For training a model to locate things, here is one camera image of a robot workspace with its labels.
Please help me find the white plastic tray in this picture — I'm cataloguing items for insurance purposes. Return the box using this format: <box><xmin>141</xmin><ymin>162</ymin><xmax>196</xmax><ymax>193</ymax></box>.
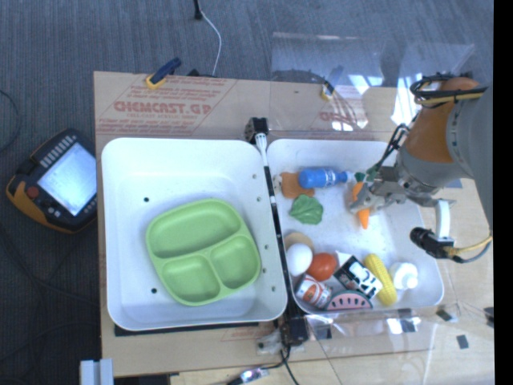
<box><xmin>265</xmin><ymin>137</ymin><xmax>446</xmax><ymax>317</ymax></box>
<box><xmin>100</xmin><ymin>136</ymin><xmax>289</xmax><ymax>332</ymax></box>

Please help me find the black block with thin wires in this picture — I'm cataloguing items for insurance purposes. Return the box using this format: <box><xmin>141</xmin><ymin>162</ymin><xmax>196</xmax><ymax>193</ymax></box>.
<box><xmin>280</xmin><ymin>316</ymin><xmax>310</xmax><ymax>347</ymax></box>
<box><xmin>244</xmin><ymin>116</ymin><xmax>270</xmax><ymax>143</ymax></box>

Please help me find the orange toy toast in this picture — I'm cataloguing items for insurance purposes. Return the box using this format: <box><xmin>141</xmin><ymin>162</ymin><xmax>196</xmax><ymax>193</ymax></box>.
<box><xmin>278</xmin><ymin>171</ymin><xmax>316</xmax><ymax>200</ymax></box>

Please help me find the beige toy biscuit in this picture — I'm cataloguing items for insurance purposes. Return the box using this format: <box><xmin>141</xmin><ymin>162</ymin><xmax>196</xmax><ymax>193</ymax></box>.
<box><xmin>283</xmin><ymin>231</ymin><xmax>315</xmax><ymax>253</ymax></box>

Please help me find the brown cardboard board red print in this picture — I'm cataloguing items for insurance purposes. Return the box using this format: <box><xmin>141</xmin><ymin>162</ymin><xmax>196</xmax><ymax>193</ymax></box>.
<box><xmin>92</xmin><ymin>70</ymin><xmax>444</xmax><ymax>379</ymax></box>

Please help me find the yellow toy corn cob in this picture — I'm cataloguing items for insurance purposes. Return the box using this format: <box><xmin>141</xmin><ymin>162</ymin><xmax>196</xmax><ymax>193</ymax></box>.
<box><xmin>363</xmin><ymin>253</ymin><xmax>399</xmax><ymax>307</ymax></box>

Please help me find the red toy tomato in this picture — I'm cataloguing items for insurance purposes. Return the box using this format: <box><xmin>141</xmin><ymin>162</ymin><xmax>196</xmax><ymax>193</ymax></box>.
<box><xmin>306</xmin><ymin>252</ymin><xmax>338</xmax><ymax>282</ymax></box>

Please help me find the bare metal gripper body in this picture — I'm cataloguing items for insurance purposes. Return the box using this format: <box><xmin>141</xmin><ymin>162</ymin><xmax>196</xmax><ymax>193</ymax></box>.
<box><xmin>369</xmin><ymin>165</ymin><xmax>442</xmax><ymax>209</ymax></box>

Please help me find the blue plastic bottle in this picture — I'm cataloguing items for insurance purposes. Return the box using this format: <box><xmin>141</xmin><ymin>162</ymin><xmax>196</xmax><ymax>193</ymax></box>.
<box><xmin>297</xmin><ymin>167</ymin><xmax>356</xmax><ymax>190</ymax></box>

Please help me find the white plastic bottle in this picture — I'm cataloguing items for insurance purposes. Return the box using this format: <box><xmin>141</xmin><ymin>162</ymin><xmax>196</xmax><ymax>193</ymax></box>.
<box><xmin>388</xmin><ymin>261</ymin><xmax>419</xmax><ymax>291</ymax></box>

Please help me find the white toy egg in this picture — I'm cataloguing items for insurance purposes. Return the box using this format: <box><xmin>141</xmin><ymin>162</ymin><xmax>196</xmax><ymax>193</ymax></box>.
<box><xmin>285</xmin><ymin>242</ymin><xmax>314</xmax><ymax>278</ymax></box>

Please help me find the black and white carton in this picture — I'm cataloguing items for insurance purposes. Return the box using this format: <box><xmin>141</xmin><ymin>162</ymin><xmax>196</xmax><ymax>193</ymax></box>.
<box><xmin>333</xmin><ymin>250</ymin><xmax>385</xmax><ymax>301</ymax></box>

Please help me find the thin black and white rod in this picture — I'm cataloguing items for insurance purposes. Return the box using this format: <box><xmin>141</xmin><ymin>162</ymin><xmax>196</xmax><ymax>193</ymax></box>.
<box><xmin>255</xmin><ymin>132</ymin><xmax>297</xmax><ymax>321</ymax></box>

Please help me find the pink toy watermelon slice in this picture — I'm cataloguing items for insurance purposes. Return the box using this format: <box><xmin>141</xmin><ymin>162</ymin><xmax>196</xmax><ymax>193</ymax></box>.
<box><xmin>325</xmin><ymin>289</ymin><xmax>374</xmax><ymax>312</ymax></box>

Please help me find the orange toy carrot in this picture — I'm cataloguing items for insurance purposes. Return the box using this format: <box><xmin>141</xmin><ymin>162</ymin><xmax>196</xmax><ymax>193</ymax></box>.
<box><xmin>351</xmin><ymin>171</ymin><xmax>373</xmax><ymax>231</ymax></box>

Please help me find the black cylinder on white bracket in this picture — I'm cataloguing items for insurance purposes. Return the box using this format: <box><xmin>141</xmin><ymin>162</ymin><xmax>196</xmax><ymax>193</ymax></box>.
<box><xmin>409</xmin><ymin>198</ymin><xmax>456</xmax><ymax>260</ymax></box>

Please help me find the green toy lettuce leaf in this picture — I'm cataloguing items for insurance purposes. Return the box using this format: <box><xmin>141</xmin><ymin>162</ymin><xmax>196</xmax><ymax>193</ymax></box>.
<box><xmin>289</xmin><ymin>194</ymin><xmax>325</xmax><ymax>226</ymax></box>

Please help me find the green divided plate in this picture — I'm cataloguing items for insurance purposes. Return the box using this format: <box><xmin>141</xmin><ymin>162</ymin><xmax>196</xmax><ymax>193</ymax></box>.
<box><xmin>144</xmin><ymin>197</ymin><xmax>263</xmax><ymax>307</ymax></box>

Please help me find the orange and white can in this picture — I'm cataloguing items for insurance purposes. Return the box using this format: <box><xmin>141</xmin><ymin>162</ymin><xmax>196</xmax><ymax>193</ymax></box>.
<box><xmin>294</xmin><ymin>274</ymin><xmax>333</xmax><ymax>310</ymax></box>

